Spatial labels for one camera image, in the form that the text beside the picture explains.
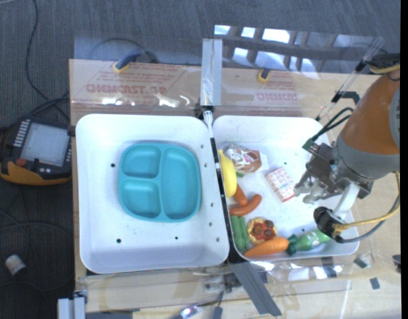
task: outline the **green bottle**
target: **green bottle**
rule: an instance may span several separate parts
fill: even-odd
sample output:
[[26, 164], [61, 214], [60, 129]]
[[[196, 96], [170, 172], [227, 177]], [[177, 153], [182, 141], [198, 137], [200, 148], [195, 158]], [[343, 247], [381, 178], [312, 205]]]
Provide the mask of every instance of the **green bottle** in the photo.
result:
[[309, 231], [299, 237], [293, 234], [288, 238], [290, 244], [288, 245], [286, 252], [289, 255], [293, 255], [297, 251], [310, 251], [322, 243], [328, 242], [330, 239], [329, 236], [323, 234], [319, 229]]

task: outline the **yellow banana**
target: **yellow banana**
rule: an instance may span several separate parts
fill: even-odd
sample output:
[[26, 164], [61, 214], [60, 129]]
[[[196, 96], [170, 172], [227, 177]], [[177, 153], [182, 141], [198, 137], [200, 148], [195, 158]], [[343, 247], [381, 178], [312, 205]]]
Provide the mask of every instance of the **yellow banana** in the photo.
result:
[[233, 162], [224, 155], [222, 150], [217, 150], [220, 156], [220, 166], [222, 169], [223, 187], [225, 196], [232, 197], [237, 190], [237, 173]]

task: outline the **teal plate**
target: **teal plate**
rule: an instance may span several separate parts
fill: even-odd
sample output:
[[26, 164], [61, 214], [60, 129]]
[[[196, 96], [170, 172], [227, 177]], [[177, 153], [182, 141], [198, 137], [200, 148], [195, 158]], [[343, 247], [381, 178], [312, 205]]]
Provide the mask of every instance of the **teal plate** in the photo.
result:
[[201, 174], [195, 155], [174, 144], [139, 143], [124, 150], [118, 195], [127, 214], [156, 222], [190, 219], [201, 204]]

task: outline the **chocolate snack package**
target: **chocolate snack package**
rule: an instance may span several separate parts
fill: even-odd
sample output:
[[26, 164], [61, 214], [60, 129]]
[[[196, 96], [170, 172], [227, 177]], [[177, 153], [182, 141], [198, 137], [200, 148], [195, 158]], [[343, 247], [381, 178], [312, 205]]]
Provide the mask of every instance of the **chocolate snack package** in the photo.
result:
[[246, 173], [254, 173], [263, 165], [267, 165], [265, 155], [257, 150], [244, 148], [235, 143], [228, 145], [225, 155], [233, 162], [239, 177], [244, 176]]

